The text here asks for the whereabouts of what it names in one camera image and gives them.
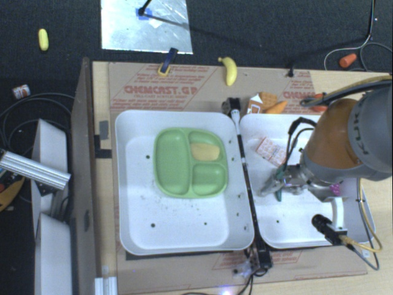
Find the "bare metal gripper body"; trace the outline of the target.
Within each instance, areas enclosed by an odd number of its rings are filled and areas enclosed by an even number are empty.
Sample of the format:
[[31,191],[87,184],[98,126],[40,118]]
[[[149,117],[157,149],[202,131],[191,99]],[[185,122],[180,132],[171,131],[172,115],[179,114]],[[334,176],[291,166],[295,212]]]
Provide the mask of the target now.
[[283,190],[294,195],[310,192],[318,200],[326,198],[326,182],[316,178],[305,166],[289,165],[284,172]]

